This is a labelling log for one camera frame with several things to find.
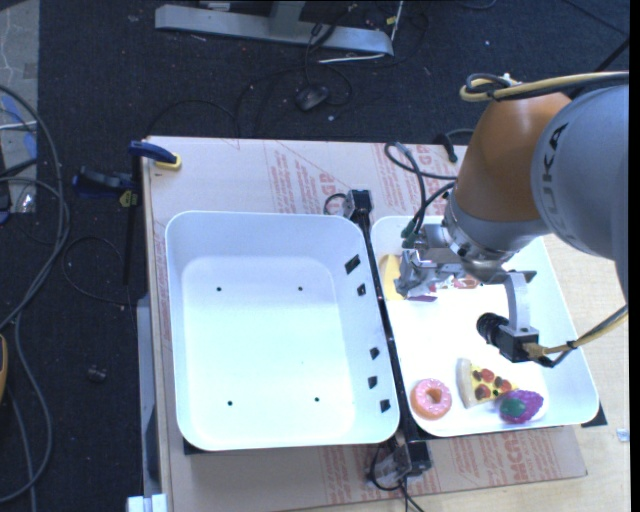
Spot black cylinder on white bracket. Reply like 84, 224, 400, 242
475, 269, 542, 364

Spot yellow wedge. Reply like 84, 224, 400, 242
378, 253, 407, 302

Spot white plastic tray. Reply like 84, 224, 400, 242
164, 209, 402, 453
370, 214, 601, 439

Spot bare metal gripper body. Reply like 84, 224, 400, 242
393, 223, 507, 301

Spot brown cardboard board red print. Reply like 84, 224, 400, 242
144, 135, 589, 501

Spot pink doughnut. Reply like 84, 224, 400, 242
409, 377, 454, 422

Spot pizza slice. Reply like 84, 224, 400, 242
455, 357, 520, 410

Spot thin black rod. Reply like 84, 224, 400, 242
355, 209, 419, 444

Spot purple grapes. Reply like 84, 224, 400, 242
498, 388, 545, 426

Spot red and white packet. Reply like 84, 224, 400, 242
407, 276, 483, 304

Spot black block with thin wires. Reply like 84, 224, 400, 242
378, 439, 433, 485
343, 188, 375, 219

